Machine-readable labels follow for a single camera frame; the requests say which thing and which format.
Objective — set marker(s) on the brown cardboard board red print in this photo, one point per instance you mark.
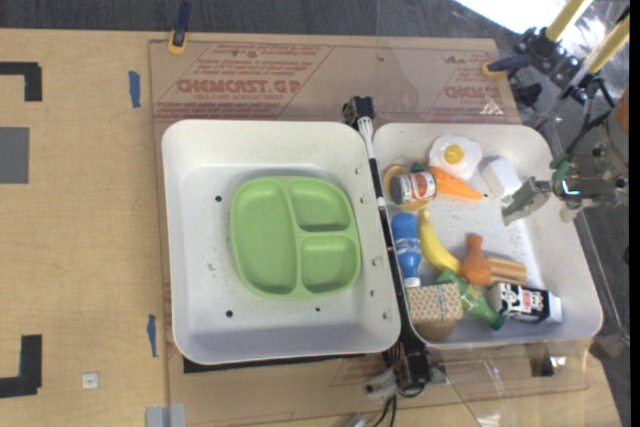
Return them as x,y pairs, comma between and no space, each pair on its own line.
320,80

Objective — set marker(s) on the orange carrot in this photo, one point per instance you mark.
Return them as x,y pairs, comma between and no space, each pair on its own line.
452,185

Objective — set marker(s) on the blue bottle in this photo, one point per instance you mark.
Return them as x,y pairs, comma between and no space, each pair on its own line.
406,245

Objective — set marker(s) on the small red and white can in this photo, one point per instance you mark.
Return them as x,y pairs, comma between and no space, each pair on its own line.
414,187

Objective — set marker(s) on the yellow banana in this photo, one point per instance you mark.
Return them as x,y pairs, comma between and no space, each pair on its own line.
434,247

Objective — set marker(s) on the white block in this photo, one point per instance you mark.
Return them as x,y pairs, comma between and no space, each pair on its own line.
500,176

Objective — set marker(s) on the orange chicken drumstick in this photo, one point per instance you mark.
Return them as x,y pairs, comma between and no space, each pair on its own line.
475,267

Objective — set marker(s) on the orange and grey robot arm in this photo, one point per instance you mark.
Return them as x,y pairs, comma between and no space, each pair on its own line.
623,112

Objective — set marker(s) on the tan bread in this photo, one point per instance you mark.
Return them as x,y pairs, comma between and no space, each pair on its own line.
510,271

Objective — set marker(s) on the tan patterned carton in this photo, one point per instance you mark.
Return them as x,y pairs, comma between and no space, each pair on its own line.
434,304

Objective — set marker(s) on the green bottle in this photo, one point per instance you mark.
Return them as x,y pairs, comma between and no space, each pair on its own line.
475,302

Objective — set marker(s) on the white and yellow fried egg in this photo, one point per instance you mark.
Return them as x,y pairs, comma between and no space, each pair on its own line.
455,155

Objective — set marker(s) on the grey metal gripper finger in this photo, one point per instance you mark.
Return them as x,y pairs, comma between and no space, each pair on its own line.
515,210
535,187

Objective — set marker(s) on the black and white milk carton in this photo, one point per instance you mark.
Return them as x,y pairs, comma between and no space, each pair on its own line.
522,302

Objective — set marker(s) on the green divided plate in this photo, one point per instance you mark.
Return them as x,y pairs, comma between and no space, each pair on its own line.
265,240

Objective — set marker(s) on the white plastic tray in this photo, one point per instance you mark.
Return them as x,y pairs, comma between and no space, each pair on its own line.
200,240
545,255

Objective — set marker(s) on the thin black and white rod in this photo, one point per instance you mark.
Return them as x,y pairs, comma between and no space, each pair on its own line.
386,225

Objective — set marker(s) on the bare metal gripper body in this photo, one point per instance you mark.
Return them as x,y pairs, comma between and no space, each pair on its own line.
592,185

